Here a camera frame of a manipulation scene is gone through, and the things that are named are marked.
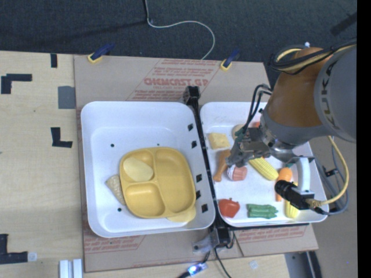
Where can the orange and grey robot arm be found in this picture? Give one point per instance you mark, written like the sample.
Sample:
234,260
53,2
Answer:
301,103

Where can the brown cardboard board red print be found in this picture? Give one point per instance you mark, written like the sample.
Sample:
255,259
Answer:
121,80

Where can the black cylinder on white bracket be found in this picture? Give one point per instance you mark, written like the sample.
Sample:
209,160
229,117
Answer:
292,194

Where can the orange carrot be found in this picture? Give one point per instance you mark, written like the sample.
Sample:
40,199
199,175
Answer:
285,174

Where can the pale yellow potato slice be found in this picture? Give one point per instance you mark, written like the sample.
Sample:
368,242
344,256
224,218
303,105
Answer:
137,169

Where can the beige textured wedge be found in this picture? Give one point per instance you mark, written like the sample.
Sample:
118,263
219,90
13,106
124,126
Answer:
115,185

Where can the yellow divided plate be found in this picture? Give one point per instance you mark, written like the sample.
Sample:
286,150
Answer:
174,181

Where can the small yellow corn cob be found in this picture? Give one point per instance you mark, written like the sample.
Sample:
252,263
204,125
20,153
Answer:
290,211

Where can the red tomato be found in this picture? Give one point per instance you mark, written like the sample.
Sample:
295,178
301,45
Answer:
229,208

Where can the white plastic tray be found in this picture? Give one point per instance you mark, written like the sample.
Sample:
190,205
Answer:
255,190
104,117

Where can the green asparagus bundle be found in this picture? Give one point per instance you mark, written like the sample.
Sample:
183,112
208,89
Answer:
261,211

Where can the small orange toy food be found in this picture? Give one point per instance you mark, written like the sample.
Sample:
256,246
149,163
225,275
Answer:
255,124

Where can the yellow cheese wedge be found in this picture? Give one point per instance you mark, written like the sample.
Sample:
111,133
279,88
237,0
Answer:
218,140

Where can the beige round biscuit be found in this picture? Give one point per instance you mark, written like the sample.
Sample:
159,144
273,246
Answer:
236,130

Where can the pink cupcake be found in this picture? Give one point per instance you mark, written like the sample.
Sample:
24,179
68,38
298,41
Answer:
239,173

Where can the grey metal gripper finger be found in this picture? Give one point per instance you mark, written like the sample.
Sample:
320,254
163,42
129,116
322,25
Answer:
232,156
244,160

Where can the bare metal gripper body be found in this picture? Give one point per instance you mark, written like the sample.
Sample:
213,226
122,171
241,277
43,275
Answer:
255,145

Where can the orange chicken drumstick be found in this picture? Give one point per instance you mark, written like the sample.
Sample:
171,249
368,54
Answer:
221,166

